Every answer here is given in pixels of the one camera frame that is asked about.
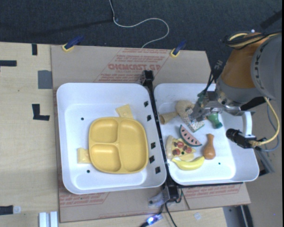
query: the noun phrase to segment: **toy banana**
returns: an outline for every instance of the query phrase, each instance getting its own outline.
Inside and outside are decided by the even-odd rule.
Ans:
[[[171,160],[172,162],[176,163],[176,165],[184,171],[196,170],[200,168],[204,163],[204,156],[197,157],[193,161],[178,161],[174,158]]]

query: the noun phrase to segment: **divided yellow plate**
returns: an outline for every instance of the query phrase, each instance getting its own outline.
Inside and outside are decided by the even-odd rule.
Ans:
[[[129,174],[148,163],[148,143],[144,127],[123,117],[96,119],[89,128],[89,155],[99,171]]]

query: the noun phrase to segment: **blue and yellow clamp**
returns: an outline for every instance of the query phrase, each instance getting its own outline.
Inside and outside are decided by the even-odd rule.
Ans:
[[[170,52],[170,56],[176,58],[179,55],[180,50],[183,50],[185,46],[186,46],[186,40],[182,40],[180,44]]]
[[[69,51],[71,51],[74,48],[74,45],[80,44],[83,39],[84,39],[84,36],[83,35],[79,35],[79,36],[71,39],[68,43],[64,44],[62,46],[62,49],[65,52],[69,52]]]

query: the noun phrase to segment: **toy watermelon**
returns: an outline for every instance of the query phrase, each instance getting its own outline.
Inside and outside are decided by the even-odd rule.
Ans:
[[[201,146],[202,144],[183,125],[180,126],[180,136],[189,146]]]

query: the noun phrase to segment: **flattened cardboard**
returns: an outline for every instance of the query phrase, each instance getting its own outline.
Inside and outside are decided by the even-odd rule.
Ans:
[[[60,222],[112,218],[157,213],[150,208],[148,198],[157,195],[161,188],[104,192],[76,195],[68,192],[62,182],[59,127],[56,91],[68,82],[138,82],[143,70],[152,70],[154,87],[160,83],[207,83],[210,66],[202,51],[181,51],[172,58],[171,50],[75,46],[64,52],[62,46],[51,46],[53,71],[53,101],[56,132]],[[245,184],[227,186],[211,191],[211,187],[183,189],[185,201],[172,204],[170,211],[195,210],[247,204],[250,202]],[[208,193],[196,197],[196,191]]]

